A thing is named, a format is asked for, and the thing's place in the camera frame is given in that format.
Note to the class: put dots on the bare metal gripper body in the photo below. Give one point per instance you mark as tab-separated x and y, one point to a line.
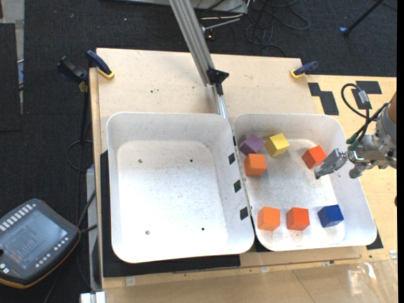
375	151

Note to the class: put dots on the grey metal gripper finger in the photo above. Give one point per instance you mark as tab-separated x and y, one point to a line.
332	162
356	171

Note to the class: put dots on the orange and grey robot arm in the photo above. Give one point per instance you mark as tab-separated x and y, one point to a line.
392	112

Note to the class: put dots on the red-orange cube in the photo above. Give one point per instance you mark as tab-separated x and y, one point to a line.
298	219
313	157

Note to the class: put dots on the white plastic tray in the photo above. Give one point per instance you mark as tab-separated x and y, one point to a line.
170	194
293	188

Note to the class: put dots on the blue cube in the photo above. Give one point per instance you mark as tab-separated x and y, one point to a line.
330	216

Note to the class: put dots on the yellow cube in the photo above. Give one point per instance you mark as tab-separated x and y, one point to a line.
277	144

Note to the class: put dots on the orange cube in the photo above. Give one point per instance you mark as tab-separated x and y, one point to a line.
255	165
268	218

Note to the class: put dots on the purple cube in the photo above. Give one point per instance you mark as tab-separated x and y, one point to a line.
251	144

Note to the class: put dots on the pale wood board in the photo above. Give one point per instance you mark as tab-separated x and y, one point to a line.
164	84

